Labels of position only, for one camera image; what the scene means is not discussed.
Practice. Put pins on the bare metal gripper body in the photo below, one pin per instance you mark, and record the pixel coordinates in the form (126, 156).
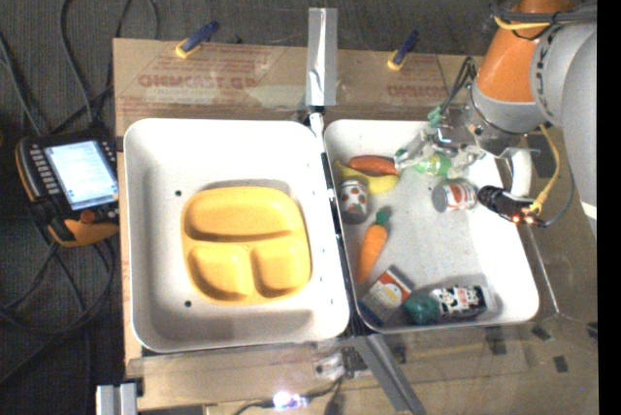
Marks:
(478, 137)

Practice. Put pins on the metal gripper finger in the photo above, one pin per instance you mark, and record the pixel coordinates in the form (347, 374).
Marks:
(467, 157)
(413, 150)

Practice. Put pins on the green clear plastic bottle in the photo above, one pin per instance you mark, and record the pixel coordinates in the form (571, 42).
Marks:
(435, 165)

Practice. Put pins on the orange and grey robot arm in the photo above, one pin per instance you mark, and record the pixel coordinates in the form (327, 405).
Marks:
(563, 78)

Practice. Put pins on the red and white can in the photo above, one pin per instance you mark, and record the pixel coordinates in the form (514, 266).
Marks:
(458, 196)

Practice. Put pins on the brown sausage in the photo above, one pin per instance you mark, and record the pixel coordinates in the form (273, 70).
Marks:
(371, 165)

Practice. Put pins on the yellow banana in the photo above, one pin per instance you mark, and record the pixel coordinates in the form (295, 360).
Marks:
(381, 183)

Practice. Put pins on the small can with tomato print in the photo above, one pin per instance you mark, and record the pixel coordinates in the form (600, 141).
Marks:
(352, 200)

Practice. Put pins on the white plastic tray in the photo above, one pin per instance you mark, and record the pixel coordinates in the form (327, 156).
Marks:
(436, 248)
(155, 229)

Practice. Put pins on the orange carrot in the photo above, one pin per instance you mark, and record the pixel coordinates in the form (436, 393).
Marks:
(372, 245)

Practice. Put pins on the cow print carton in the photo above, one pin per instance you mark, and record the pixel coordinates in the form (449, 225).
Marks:
(461, 301)

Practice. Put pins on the orange and white carton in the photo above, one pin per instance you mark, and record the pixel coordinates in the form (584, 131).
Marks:
(387, 294)

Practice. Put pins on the green broccoli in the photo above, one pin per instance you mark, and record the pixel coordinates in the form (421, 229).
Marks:
(419, 309)

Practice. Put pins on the yellow divided plate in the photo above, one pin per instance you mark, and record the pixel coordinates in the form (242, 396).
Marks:
(245, 243)

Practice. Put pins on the brown cardboard board red print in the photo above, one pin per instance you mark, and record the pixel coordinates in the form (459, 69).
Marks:
(204, 83)

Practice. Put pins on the black cylinder on white bracket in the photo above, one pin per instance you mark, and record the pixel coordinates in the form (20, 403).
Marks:
(500, 202)

